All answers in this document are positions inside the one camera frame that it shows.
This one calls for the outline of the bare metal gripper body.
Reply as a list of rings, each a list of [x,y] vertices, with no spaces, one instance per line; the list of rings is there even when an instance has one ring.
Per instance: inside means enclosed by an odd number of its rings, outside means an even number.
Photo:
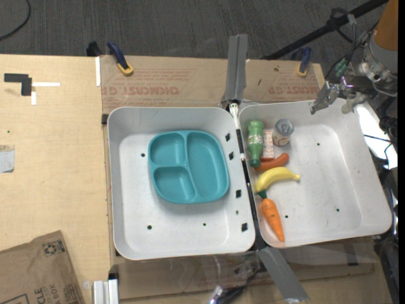
[[[347,92],[397,97],[397,74],[380,63],[371,51],[365,51],[359,63],[350,63],[340,82]]]

